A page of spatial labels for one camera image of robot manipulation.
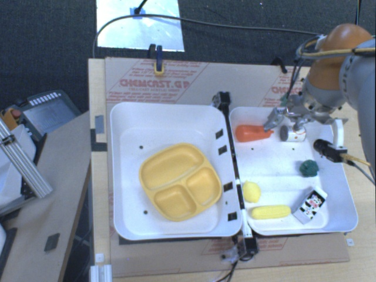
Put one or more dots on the black cylinder on white bracket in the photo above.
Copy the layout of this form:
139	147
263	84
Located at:
330	145

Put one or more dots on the white plastic tray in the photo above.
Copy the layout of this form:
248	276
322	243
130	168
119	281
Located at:
279	169
164	119

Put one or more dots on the yellow lemon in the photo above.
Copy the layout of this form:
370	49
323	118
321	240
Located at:
251	191

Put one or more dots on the yellow corn cob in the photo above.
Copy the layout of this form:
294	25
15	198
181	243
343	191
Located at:
270	212

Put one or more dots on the brown cardboard board red print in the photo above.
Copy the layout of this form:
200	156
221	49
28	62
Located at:
188	81

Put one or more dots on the thin black and white rod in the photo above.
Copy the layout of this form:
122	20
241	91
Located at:
234	157

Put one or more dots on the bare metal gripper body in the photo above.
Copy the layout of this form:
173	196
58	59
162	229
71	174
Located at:
308	111

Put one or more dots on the yellow divided plate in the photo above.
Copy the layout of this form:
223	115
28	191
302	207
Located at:
179	182

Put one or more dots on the orange carrot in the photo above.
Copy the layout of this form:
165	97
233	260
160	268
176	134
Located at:
248	133

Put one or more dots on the white milk carton cow print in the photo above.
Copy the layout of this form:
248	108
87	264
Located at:
310	206

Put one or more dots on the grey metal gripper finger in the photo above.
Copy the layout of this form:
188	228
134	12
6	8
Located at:
273	120
298	124

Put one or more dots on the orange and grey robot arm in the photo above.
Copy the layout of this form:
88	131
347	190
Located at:
343	69

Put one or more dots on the green broccoli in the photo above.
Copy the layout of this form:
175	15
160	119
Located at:
308	168

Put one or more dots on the small white can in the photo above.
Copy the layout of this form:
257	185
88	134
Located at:
295	135

